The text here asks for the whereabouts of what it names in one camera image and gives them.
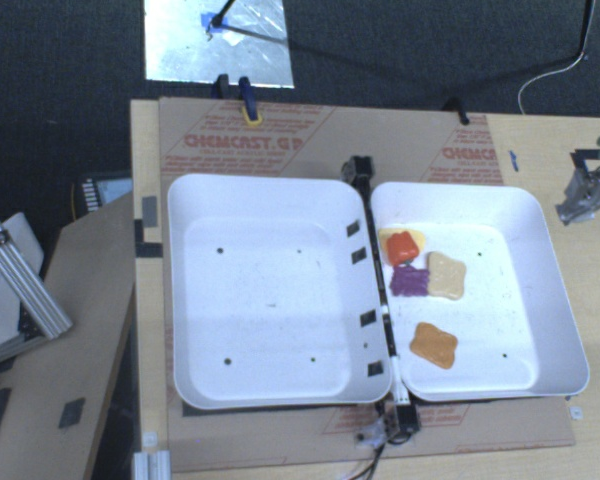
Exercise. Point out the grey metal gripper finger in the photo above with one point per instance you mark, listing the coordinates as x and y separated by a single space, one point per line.
588 203
570 195

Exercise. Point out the white plastic tray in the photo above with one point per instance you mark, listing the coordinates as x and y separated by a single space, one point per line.
260 293
500 308

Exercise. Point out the beige toy bread slice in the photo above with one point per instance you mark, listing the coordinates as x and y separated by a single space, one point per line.
447 275

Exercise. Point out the yellow toy cheese slice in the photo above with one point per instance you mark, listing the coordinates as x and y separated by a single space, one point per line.
419 238

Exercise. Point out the red toy pepper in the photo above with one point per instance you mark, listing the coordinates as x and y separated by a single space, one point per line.
401 249

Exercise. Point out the purple toy grapes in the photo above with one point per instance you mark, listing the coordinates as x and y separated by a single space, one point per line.
408 281

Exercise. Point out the orange-brown toy toast slice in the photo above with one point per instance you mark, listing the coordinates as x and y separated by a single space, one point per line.
433 345

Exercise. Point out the thin black and white rod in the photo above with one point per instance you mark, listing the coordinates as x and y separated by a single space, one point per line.
383 288

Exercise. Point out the brown cardboard board, red print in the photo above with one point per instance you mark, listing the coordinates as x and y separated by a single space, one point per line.
300 138

